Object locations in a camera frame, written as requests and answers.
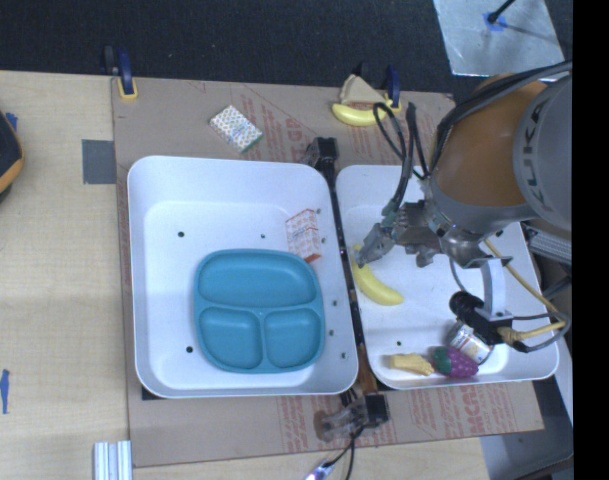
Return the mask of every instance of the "wooden table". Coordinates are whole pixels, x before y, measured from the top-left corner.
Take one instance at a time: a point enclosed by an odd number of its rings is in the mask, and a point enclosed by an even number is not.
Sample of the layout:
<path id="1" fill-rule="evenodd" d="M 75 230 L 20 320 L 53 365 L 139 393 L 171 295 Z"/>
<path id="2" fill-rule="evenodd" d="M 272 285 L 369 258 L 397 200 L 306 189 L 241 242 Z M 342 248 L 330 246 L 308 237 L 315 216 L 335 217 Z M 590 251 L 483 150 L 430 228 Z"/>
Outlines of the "wooden table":
<path id="1" fill-rule="evenodd" d="M 115 186 L 85 184 L 82 141 L 112 140 L 110 79 L 0 71 L 26 165 L 0 205 L 0 480 L 90 479 L 128 440 Z M 300 479 L 327 452 L 142 468 L 135 479 Z M 331 478 L 342 478 L 348 461 Z M 351 478 L 488 478 L 477 438 L 358 449 Z"/>

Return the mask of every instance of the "blue plastic plate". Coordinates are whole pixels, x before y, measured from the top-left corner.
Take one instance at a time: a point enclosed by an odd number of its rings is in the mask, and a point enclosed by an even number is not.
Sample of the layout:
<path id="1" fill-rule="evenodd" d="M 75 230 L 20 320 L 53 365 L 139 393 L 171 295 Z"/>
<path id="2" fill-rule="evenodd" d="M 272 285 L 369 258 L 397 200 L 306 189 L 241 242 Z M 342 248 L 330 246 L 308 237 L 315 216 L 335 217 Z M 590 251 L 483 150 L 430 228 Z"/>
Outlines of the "blue plastic plate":
<path id="1" fill-rule="evenodd" d="M 315 272 L 295 254 L 228 249 L 195 273 L 195 327 L 214 365 L 241 373 L 294 371 L 324 347 L 324 309 Z"/>

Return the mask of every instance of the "cardboard sheet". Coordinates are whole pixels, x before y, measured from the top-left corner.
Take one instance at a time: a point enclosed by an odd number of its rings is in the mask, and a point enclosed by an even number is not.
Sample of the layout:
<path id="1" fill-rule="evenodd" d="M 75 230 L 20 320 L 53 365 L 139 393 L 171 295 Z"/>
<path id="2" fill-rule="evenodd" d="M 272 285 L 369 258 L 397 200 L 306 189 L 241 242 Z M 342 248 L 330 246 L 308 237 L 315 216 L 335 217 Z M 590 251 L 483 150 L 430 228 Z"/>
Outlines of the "cardboard sheet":
<path id="1" fill-rule="evenodd" d="M 278 455 L 343 448 L 324 442 L 315 415 L 342 408 L 339 396 L 163 400 L 142 390 L 134 367 L 126 177 L 147 155 L 299 162 L 316 137 L 335 137 L 338 169 L 351 164 L 397 164 L 377 127 L 355 128 L 330 111 L 339 88 L 138 79 L 136 100 L 122 100 L 112 84 L 117 165 L 122 291 L 130 439 L 135 467 Z M 425 153 L 433 131 L 453 107 L 449 97 L 403 92 L 417 107 Z M 264 134 L 240 154 L 209 127 L 233 105 Z M 407 132 L 405 116 L 399 115 Z M 391 137 L 396 136 L 390 129 Z M 540 430 L 531 382 L 387 391 L 391 420 L 364 434 L 357 446 L 380 446 Z"/>

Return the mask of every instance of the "yellow banana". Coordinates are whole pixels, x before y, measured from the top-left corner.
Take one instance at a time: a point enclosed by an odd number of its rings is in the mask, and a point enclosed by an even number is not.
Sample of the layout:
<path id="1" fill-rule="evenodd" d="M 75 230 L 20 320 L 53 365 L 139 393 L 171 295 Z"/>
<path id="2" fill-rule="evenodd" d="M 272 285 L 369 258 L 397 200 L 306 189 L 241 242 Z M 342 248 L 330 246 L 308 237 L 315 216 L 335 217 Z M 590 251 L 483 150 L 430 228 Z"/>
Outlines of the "yellow banana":
<path id="1" fill-rule="evenodd" d="M 393 100 L 386 100 L 386 106 L 390 108 L 394 113 L 399 112 L 402 109 L 402 105 L 398 104 L 397 107 L 393 107 Z M 357 108 L 343 105 L 342 103 L 333 103 L 331 107 L 333 115 L 345 124 L 351 126 L 371 126 L 376 123 L 375 116 L 373 115 L 373 109 L 360 110 Z M 377 115 L 380 120 L 386 117 L 386 112 L 382 109 L 377 110 Z"/>
<path id="2" fill-rule="evenodd" d="M 351 271 L 357 288 L 373 302 L 382 306 L 396 306 L 404 302 L 402 294 L 375 277 L 368 264 L 360 268 L 353 255 L 351 255 Z"/>

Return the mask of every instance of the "black carpet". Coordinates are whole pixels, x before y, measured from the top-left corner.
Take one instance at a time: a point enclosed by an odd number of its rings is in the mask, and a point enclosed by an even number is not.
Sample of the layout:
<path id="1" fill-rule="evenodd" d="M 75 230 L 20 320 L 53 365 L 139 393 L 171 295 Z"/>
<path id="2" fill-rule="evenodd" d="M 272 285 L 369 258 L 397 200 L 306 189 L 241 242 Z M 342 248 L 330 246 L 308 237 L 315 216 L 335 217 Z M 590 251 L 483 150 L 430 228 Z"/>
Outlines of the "black carpet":
<path id="1" fill-rule="evenodd" d="M 571 60 L 573 0 L 545 3 Z M 0 69 L 101 74 L 104 45 L 134 76 L 336 87 L 364 62 L 378 86 L 392 64 L 456 100 L 479 82 L 451 74 L 433 0 L 0 0 Z"/>

